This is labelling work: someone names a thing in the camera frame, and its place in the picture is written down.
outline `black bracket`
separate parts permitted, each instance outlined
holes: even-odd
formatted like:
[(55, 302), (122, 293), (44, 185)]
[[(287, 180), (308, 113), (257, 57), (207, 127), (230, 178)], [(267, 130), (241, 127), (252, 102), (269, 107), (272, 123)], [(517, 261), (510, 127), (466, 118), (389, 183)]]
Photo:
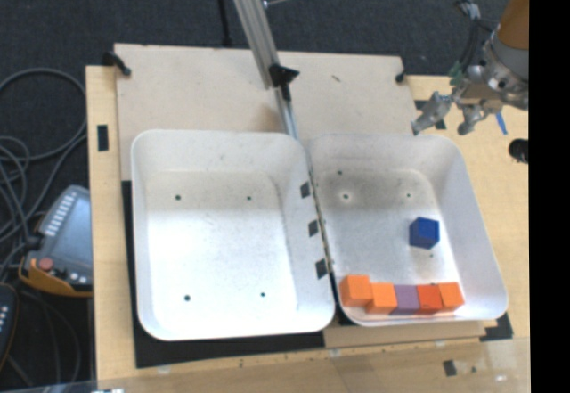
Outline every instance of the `black bracket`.
[(291, 92), (289, 90), (289, 84), (298, 76), (299, 71), (288, 69), (287, 67), (282, 67), (281, 65), (274, 63), (269, 67), (269, 74), (273, 82), (273, 87), (280, 87), (283, 100), (290, 102)]
[(117, 65), (117, 67), (121, 70), (125, 76), (130, 76), (131, 69), (129, 69), (123, 60), (113, 53), (112, 51), (106, 51), (102, 58), (102, 64), (106, 67), (112, 67), (113, 65)]

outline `empty white tray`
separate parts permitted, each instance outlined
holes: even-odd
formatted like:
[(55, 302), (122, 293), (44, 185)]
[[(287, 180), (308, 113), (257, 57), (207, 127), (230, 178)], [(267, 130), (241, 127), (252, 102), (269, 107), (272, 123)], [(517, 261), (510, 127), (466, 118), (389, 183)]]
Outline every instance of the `empty white tray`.
[[(504, 314), (507, 292), (453, 142), (437, 135), (325, 135), (309, 154), (337, 285), (347, 274), (409, 285), (455, 281), (465, 298), (453, 315), (378, 316), (343, 306), (351, 320), (377, 326)], [(416, 217), (439, 221), (440, 242), (430, 250), (409, 244)]]
[(132, 147), (135, 283), (160, 340), (314, 332), (335, 309), (305, 150), (283, 134), (151, 130)]

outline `blue cube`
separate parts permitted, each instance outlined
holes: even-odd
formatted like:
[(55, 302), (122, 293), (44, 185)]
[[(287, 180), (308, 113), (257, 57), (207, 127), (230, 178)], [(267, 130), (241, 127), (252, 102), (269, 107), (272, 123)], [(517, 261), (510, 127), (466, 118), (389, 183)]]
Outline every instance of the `blue cube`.
[(410, 225), (410, 245), (431, 249), (439, 242), (439, 222), (418, 217)]

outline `black remote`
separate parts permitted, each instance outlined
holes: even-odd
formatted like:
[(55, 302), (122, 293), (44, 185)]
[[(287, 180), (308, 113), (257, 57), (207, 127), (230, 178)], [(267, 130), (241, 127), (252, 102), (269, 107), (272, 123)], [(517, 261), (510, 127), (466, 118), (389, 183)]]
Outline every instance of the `black remote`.
[(12, 345), (17, 318), (18, 293), (10, 285), (0, 283), (0, 370)]

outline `wooden table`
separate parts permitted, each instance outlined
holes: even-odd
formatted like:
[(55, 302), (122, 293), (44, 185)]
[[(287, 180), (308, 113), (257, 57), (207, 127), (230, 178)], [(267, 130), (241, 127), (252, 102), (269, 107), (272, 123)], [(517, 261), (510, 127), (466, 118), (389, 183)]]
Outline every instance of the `wooden table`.
[[(118, 49), (125, 52), (129, 48)], [(303, 59), (304, 56), (314, 57), (310, 54), (285, 53), (283, 61), (287, 60), (286, 57)], [(326, 60), (328, 57), (323, 55), (322, 58)], [(331, 55), (330, 58), (337, 59), (335, 62), (343, 61), (342, 56)], [(354, 57), (347, 59), (352, 67), (357, 62)], [(380, 68), (387, 64), (391, 72), (387, 78), (392, 80), (399, 59), (366, 56), (363, 60), (369, 59), (375, 60)], [(364, 72), (361, 76), (363, 84), (366, 84), (367, 76), (372, 78), (370, 73)], [(528, 117), (526, 113), (509, 108), (503, 112), (508, 136), (501, 133), (494, 119), (477, 125), (475, 133), (457, 135), (456, 126), (461, 122), (461, 115), (455, 109), (445, 120), (447, 129), (432, 128), (427, 133), (451, 138), (463, 153), (503, 281), (508, 289), (508, 315), (515, 334), (514, 340), (495, 344), (480, 343), (478, 336), (485, 333), (485, 328), (494, 326), (495, 322), (469, 323), (467, 326), (445, 323), (439, 328), (436, 325), (434, 332), (429, 335), (422, 333), (421, 329), (396, 327), (390, 331), (376, 332), (373, 337), (366, 328), (347, 329), (331, 325), (324, 333), (326, 348), (321, 350), (220, 358), (137, 369), (134, 362), (133, 322), (120, 192), (118, 78), (122, 77), (112, 67), (93, 66), (86, 69), (94, 243), (95, 358), (99, 380), (115, 387), (136, 385), (137, 391), (152, 391), (158, 385), (161, 391), (177, 391), (181, 383), (188, 385), (190, 381), (196, 381), (198, 386), (210, 382), (211, 387), (216, 385), (216, 388), (223, 389), (227, 386), (224, 379), (246, 382), (243, 385), (249, 382), (251, 386), (260, 385), (262, 379), (274, 379), (275, 383), (269, 383), (272, 389), (299, 391), (300, 380), (315, 375), (313, 386), (317, 389), (323, 386), (323, 390), (328, 391), (350, 391), (352, 387), (347, 379), (354, 370), (358, 371), (364, 366), (365, 370), (376, 375), (375, 370), (380, 369), (386, 361), (379, 361), (379, 354), (400, 353), (403, 350), (415, 350), (414, 353), (417, 354), (417, 350), (422, 350), (425, 352), (422, 352), (421, 359), (433, 361), (439, 360), (441, 356), (451, 356), (445, 350), (453, 350), (458, 344), (463, 347), (463, 353), (468, 353), (472, 359), (480, 359), (481, 354), (488, 358), (489, 353), (494, 351), (499, 354), (496, 356), (508, 352), (509, 357), (513, 358), (514, 350), (517, 356), (513, 358), (516, 360), (513, 372), (526, 369), (530, 340), (528, 167), (516, 163), (508, 155), (508, 146), (514, 138), (528, 137)], [(410, 90), (414, 100), (426, 100), (434, 90), (446, 93), (448, 87), (448, 78), (445, 77), (409, 76), (402, 90)], [(100, 151), (97, 141), (98, 134), (101, 133), (100, 126), (106, 126), (109, 134), (109, 148), (106, 151)], [(397, 356), (390, 358), (389, 363), (396, 363), (396, 358)], [(249, 366), (253, 371), (243, 369)], [(329, 379), (326, 386), (321, 385), (323, 379)]]

